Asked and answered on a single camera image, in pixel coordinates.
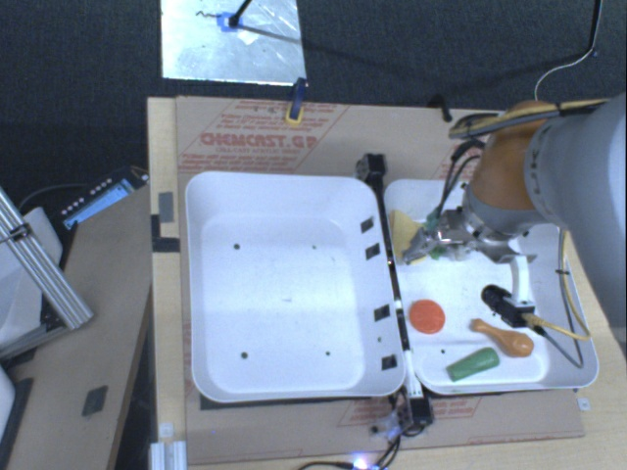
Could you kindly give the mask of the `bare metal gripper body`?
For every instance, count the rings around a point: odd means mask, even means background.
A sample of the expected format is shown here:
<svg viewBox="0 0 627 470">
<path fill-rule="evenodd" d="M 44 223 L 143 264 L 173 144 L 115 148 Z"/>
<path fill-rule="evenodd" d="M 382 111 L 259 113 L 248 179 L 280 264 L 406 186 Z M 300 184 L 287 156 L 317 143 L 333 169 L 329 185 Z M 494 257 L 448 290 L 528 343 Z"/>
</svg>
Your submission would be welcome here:
<svg viewBox="0 0 627 470">
<path fill-rule="evenodd" d="M 472 253 L 491 256 L 493 231 L 471 210 L 458 207 L 444 211 L 434 230 L 437 256 L 462 261 Z"/>
</svg>

